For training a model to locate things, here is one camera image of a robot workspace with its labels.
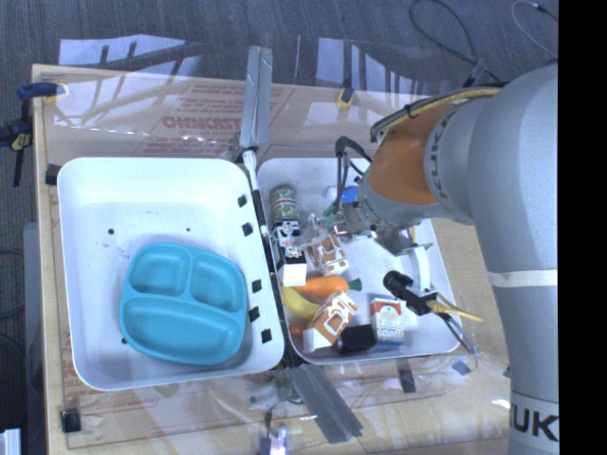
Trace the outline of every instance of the clear plastic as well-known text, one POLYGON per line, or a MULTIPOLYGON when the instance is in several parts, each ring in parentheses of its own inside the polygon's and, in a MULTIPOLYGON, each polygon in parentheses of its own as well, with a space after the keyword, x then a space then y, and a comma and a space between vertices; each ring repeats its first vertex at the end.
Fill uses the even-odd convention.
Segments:
MULTIPOLYGON (((281 78, 271 87, 268 141, 257 151, 259 164, 277 157, 332 157, 342 135, 372 154, 369 130, 378 119, 450 87, 447 81, 408 78, 402 64, 406 48, 307 42, 297 36, 289 48, 289 55, 274 55, 281 78), (355 90, 349 103, 340 101, 344 76, 355 90)), ((78 333, 69 329, 53 185, 58 169, 81 156, 237 160, 247 56, 246 48, 131 36, 64 42, 61 65, 34 66, 34 82, 55 82, 66 91, 34 102, 47 272, 43 308, 51 319, 46 321, 46 357, 52 361, 46 381, 61 390, 61 395, 47 390, 46 396, 53 410, 75 410, 81 422, 80 430, 64 433, 58 413, 51 412, 51 451, 200 453, 204 447, 205 454, 250 454, 264 439, 278 450, 283 435, 287 452, 297 453, 384 453, 478 441, 495 441, 503 449, 509 380, 501 323, 473 227, 443 221, 432 224, 453 299, 485 320, 461 320, 477 353, 460 347, 436 355, 322 365, 362 426, 347 441, 327 441, 318 413, 309 412, 294 392, 288 370, 297 368, 283 364, 263 373, 126 391, 95 391, 78 377, 70 341, 78 333), (105 56, 102 63, 85 57, 89 52, 105 56)))

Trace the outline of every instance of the plastic sheet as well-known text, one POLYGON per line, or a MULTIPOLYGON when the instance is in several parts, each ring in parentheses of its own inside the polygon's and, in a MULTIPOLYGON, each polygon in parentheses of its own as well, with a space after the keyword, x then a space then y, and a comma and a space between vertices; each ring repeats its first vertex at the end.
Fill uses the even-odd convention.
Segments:
MULTIPOLYGON (((319 43, 317 48, 334 45, 319 43)), ((300 60, 304 58, 297 60, 296 69, 300 60)), ((323 66, 319 65, 318 73, 329 72, 323 66)), ((59 435, 51 427, 51 445, 88 447, 90 453, 97 453, 97 448, 103 453, 198 453, 203 446, 206 454, 249 454, 257 453, 265 440, 276 444, 278 436, 285 435, 287 452, 317 454, 382 453, 504 439, 509 397, 506 348, 474 231, 440 221, 435 223, 438 243, 446 257, 455 302, 487 320, 484 324, 463 320, 478 353, 473 356, 458 348, 448 354, 323 365, 324 375, 362 426, 360 434, 345 442, 330 444, 319 427, 318 414, 310 412, 294 391, 287 371, 297 367, 279 365, 264 373, 110 392, 95 391, 78 377, 70 342, 78 333, 69 329, 53 174, 79 156, 233 161, 240 153, 245 77, 239 81, 34 67, 35 81, 56 82, 69 91, 56 100, 39 100, 35 108, 39 181, 46 177, 46 183, 38 184, 39 198, 46 200, 42 211, 47 210, 58 314, 55 359, 61 366, 49 367, 49 376, 51 382, 60 379, 63 410, 77 412, 81 423, 80 430, 59 435), (461 254, 470 255, 471 264, 455 257, 461 254), (57 441, 58 436, 64 441, 57 441)), ((405 93, 394 87, 362 89, 343 107, 338 100, 340 85, 321 78, 319 83, 325 86, 272 85, 269 139, 259 148, 260 162, 274 157, 333 156, 333 144, 344 134, 371 153, 370 126, 416 98, 409 93, 411 87, 405 93)), ((45 315, 52 316, 48 308, 45 315)), ((51 404, 57 407, 59 400, 54 401, 51 404)))

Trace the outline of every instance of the white band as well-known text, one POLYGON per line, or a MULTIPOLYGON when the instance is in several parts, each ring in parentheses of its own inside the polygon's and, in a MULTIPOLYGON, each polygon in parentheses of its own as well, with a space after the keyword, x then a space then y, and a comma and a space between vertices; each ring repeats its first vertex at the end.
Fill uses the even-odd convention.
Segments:
POLYGON ((559 284, 558 269, 536 269, 510 271, 507 273, 487 272, 489 282, 499 288, 519 288, 521 286, 556 286, 559 284))

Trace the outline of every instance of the orange carrot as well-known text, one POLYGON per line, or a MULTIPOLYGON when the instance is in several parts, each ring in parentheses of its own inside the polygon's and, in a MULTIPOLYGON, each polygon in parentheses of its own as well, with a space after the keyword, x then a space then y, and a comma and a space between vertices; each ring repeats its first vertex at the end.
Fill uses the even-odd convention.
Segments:
POLYGON ((326 275, 308 278, 305 284, 292 286, 291 288, 300 293, 326 298, 336 292, 347 292, 351 288, 353 290, 360 290, 360 281, 353 280, 348 282, 345 278, 337 275, 326 275))

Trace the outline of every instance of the green can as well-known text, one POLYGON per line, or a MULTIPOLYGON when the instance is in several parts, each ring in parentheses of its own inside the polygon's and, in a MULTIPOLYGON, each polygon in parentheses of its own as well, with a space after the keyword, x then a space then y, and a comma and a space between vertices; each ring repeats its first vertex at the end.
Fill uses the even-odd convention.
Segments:
POLYGON ((274 221, 299 221, 297 191, 287 184, 278 186, 269 194, 274 221))

